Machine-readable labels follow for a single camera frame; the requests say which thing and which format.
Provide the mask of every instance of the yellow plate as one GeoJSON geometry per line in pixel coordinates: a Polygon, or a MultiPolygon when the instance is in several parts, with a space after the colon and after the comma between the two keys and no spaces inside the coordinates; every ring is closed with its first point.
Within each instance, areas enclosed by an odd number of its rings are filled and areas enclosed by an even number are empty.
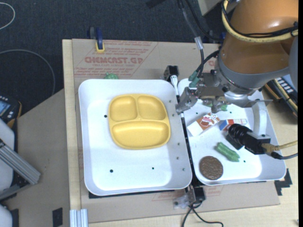
{"type": "Polygon", "coordinates": [[[152,95],[115,97],[109,104],[108,120],[114,142],[123,148],[156,148],[165,145],[170,138],[166,108],[152,95]]]}

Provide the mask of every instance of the wooden edge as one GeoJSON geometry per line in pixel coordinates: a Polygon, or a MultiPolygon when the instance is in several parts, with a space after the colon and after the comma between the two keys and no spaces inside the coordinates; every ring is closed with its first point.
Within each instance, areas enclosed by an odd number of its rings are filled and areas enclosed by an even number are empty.
{"type": "Polygon", "coordinates": [[[81,209],[72,41],[62,41],[70,208],[81,209]]]}

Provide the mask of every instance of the round brown object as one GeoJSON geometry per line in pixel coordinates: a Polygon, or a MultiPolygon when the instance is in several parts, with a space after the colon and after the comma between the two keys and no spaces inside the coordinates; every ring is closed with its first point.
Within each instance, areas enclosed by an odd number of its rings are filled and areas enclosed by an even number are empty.
{"type": "Polygon", "coordinates": [[[223,175],[223,165],[215,157],[203,157],[199,164],[201,174],[209,180],[217,180],[223,175]]]}

